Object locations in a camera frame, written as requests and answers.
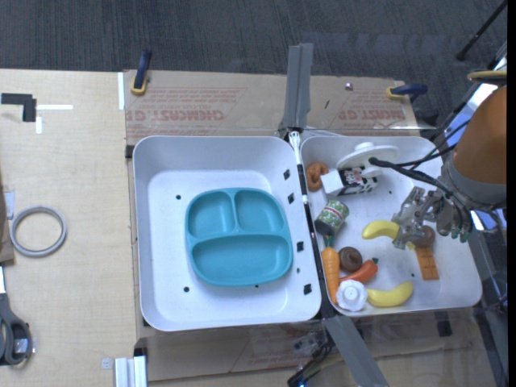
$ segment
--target gray ring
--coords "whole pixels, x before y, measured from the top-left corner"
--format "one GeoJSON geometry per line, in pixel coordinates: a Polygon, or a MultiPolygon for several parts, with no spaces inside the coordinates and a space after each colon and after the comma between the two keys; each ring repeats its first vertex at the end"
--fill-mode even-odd
{"type": "Polygon", "coordinates": [[[16,251],[18,251],[20,254],[25,256],[31,256],[31,257],[41,257],[41,256],[47,256],[49,254],[52,254],[54,251],[56,251],[65,241],[66,237],[66,222],[64,221],[65,218],[63,218],[63,215],[51,208],[50,206],[29,206],[28,208],[25,208],[24,210],[21,210],[16,214],[16,216],[12,220],[12,224],[10,225],[10,239],[13,241],[13,245],[15,246],[16,251]],[[61,235],[57,239],[57,241],[51,245],[48,248],[42,249],[41,251],[34,251],[31,249],[27,249],[23,247],[18,240],[16,239],[16,228],[18,227],[19,223],[25,219],[28,215],[32,214],[49,214],[53,216],[57,221],[59,222],[61,226],[61,235]]]}

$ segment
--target white tray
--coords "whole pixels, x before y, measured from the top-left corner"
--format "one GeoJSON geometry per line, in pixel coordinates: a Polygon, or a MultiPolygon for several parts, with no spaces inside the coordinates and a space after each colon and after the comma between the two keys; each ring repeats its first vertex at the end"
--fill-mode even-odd
{"type": "Polygon", "coordinates": [[[151,136],[136,145],[133,165],[140,306],[152,327],[183,331],[293,323],[318,313],[321,292],[298,168],[293,149],[284,140],[151,136]],[[190,201],[208,190],[235,187],[269,192],[289,224],[290,270],[257,287],[207,284],[195,274],[186,250],[185,214],[190,201]]]}
{"type": "MultiPolygon", "coordinates": [[[[412,136],[390,137],[360,137],[360,136],[315,136],[302,143],[301,155],[305,168],[315,161],[326,163],[330,170],[335,170],[337,162],[349,153],[354,152],[355,146],[363,142],[374,142],[375,145],[393,145],[400,150],[396,162],[407,162],[424,157],[433,150],[434,144],[424,138],[412,136]]],[[[440,174],[442,165],[440,158],[433,159],[418,167],[433,177],[440,174]]],[[[443,237],[436,234],[434,258],[439,272],[439,279],[424,281],[415,252],[410,249],[397,249],[388,237],[378,237],[364,240],[361,232],[364,226],[374,219],[390,220],[394,213],[400,210],[400,205],[406,199],[413,186],[421,186],[426,190],[435,187],[413,181],[392,169],[382,169],[377,187],[369,193],[347,195],[344,203],[350,214],[345,224],[339,230],[334,248],[338,251],[344,246],[353,246],[360,250],[364,260],[378,259],[378,273],[368,283],[366,288],[390,289],[402,281],[411,280],[414,292],[407,302],[392,308],[378,308],[366,303],[360,312],[343,310],[335,305],[342,314],[351,316],[367,316],[378,314],[393,314],[419,310],[438,310],[472,306],[482,295],[482,284],[472,253],[467,243],[458,239],[443,237]]],[[[327,203],[327,197],[320,189],[309,193],[310,211],[313,219],[327,203]]],[[[318,245],[324,249],[323,238],[318,234],[318,245]]]]}

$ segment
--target green can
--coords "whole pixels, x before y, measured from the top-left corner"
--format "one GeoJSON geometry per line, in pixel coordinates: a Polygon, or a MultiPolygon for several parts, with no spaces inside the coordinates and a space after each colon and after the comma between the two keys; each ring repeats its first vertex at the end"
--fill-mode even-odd
{"type": "Polygon", "coordinates": [[[315,219],[315,230],[321,235],[335,236],[348,215],[349,209],[345,204],[330,199],[315,219]]]}

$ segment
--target black scissors handle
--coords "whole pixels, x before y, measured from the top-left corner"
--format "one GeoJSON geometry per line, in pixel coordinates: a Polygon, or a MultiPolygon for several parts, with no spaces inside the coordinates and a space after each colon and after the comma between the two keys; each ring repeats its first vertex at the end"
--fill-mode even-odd
{"type": "Polygon", "coordinates": [[[6,293],[0,293],[0,330],[2,329],[6,338],[4,339],[0,332],[0,359],[3,356],[8,364],[20,364],[31,354],[32,335],[28,325],[11,311],[6,293]],[[15,340],[17,339],[27,339],[25,352],[16,352],[15,340]]]}

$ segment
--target black pole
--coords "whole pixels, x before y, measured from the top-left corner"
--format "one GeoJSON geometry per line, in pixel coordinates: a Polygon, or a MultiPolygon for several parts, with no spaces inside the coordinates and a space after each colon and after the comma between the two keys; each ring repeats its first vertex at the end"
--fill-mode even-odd
{"type": "Polygon", "coordinates": [[[469,40],[468,44],[464,46],[464,48],[457,53],[456,58],[460,61],[464,60],[464,56],[466,55],[466,52],[475,44],[475,42],[478,40],[478,38],[484,33],[484,31],[489,27],[489,25],[495,20],[495,18],[501,13],[503,9],[505,9],[507,6],[507,0],[504,0],[502,4],[494,11],[494,13],[489,17],[487,22],[484,23],[484,25],[480,28],[480,30],[473,36],[471,40],[469,40]]]}

